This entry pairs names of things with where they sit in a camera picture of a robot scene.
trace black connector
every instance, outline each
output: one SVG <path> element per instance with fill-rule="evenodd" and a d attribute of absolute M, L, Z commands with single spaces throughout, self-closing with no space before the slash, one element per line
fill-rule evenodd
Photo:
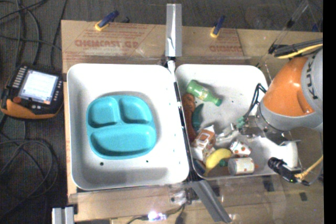
<path fill-rule="evenodd" d="M 299 174 L 301 169 L 299 168 L 291 168 L 287 166 L 283 160 L 272 157 L 268 160 L 268 166 L 274 172 L 282 176 L 282 178 L 290 183 L 297 183 L 298 180 L 295 177 L 295 174 Z"/>

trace white can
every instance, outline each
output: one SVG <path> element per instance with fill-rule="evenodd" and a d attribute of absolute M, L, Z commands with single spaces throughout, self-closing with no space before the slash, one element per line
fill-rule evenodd
<path fill-rule="evenodd" d="M 227 166 L 232 176 L 252 174 L 255 169 L 254 161 L 250 157 L 231 158 Z"/>

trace yellow banana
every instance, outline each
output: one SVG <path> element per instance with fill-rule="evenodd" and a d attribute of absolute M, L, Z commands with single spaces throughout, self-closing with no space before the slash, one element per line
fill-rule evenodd
<path fill-rule="evenodd" d="M 210 170 L 213 169 L 221 161 L 221 159 L 230 158 L 231 156 L 232 152 L 226 148 L 219 148 L 212 152 L 205 160 L 206 171 L 204 175 L 207 176 Z"/>

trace toy bottle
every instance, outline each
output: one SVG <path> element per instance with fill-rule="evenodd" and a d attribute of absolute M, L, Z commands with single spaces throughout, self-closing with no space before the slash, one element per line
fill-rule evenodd
<path fill-rule="evenodd" d="M 198 84 L 195 80 L 191 80 L 187 85 L 187 92 L 205 102 L 213 102 L 216 106 L 220 106 L 222 100 L 216 98 L 206 87 Z"/>

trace brown object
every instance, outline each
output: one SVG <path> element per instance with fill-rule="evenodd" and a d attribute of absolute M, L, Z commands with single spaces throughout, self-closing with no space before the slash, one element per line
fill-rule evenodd
<path fill-rule="evenodd" d="M 195 98 L 192 94 L 186 93 L 182 96 L 182 107 L 185 118 L 185 126 L 188 134 L 189 142 L 193 142 L 197 137 L 195 130 L 192 126 L 192 115 L 195 111 Z"/>

